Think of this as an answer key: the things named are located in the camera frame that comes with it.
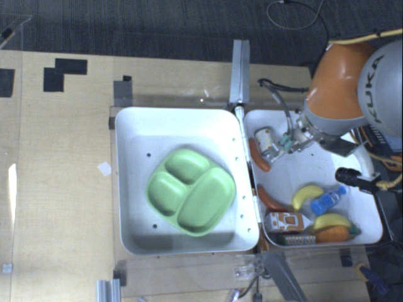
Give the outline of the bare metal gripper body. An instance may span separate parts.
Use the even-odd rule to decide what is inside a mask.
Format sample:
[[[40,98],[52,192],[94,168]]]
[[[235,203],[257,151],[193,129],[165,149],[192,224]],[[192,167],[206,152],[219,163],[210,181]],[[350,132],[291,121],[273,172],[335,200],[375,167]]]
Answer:
[[[321,136],[305,115],[300,115],[295,121],[287,117],[287,130],[278,141],[278,145],[289,154],[301,152],[314,142],[318,142]]]

